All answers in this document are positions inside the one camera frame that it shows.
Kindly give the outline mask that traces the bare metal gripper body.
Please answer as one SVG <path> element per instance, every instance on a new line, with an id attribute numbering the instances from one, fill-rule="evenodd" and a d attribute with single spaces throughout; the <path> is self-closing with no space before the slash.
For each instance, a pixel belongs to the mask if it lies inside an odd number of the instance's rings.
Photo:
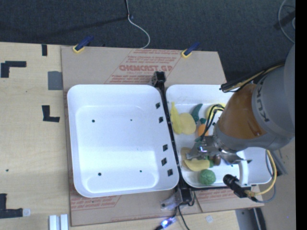
<path id="1" fill-rule="evenodd" d="M 222 147 L 218 143 L 215 136 L 204 136 L 198 145 L 198 152 L 204 156 L 215 156 L 222 151 Z"/>

